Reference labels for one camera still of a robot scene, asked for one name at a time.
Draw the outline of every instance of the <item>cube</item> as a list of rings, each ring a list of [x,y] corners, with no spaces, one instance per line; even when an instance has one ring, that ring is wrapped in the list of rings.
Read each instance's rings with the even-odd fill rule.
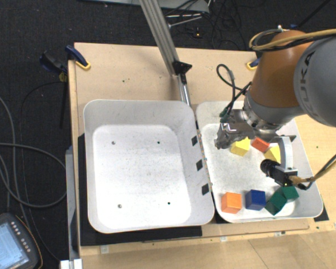
[[[294,201],[299,197],[295,186],[280,187],[277,191],[286,198],[287,202]]]
[[[245,208],[251,210],[261,210],[267,204],[265,191],[252,189],[245,195]]]
[[[265,209],[269,211],[272,215],[276,215],[285,206],[287,200],[285,196],[281,195],[280,192],[275,191],[267,202]]]
[[[234,142],[230,147],[230,151],[233,154],[244,156],[249,151],[249,148],[250,140],[248,139],[248,137],[246,137],[241,141]]]
[[[262,140],[259,137],[256,137],[253,142],[251,143],[251,146],[256,148],[257,150],[261,152],[266,152],[266,150],[269,148],[270,143]]]
[[[274,160],[277,163],[281,162],[279,146],[269,148],[269,150],[266,153],[264,153],[264,156],[266,159]]]
[[[236,214],[241,210],[241,194],[226,192],[222,197],[222,211]]]

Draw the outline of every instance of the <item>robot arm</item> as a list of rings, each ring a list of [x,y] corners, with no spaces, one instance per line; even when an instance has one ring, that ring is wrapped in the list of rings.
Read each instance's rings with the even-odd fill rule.
[[[272,42],[301,34],[284,31]],[[243,108],[220,124],[215,145],[227,149],[247,136],[271,142],[277,130],[303,114],[336,127],[336,36],[264,52]]]

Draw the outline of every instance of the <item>black clamp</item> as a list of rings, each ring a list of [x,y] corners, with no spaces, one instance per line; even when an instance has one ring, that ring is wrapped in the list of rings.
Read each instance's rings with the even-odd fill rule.
[[[173,69],[176,75],[180,75],[181,83],[186,85],[186,76],[185,74],[192,68],[191,64],[183,63],[180,61],[174,61],[172,63]]]

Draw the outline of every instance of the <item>yellow cable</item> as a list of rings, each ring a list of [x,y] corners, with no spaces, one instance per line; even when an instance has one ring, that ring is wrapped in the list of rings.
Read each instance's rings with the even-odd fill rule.
[[[314,37],[318,37],[318,36],[336,34],[336,29],[329,29],[329,30],[323,30],[323,31],[317,31],[317,32],[311,32],[311,33],[307,33],[307,34],[291,36],[291,37],[276,40],[274,42],[270,42],[270,43],[267,43],[267,44],[264,44],[264,45],[252,46],[252,41],[260,34],[261,33],[256,34],[249,41],[249,47],[251,47],[252,50],[264,50],[264,49],[268,49],[268,48],[271,48],[271,47],[274,47],[274,46],[278,46],[282,43],[289,42],[289,41],[295,41],[295,40],[299,40],[299,39],[314,38]]]

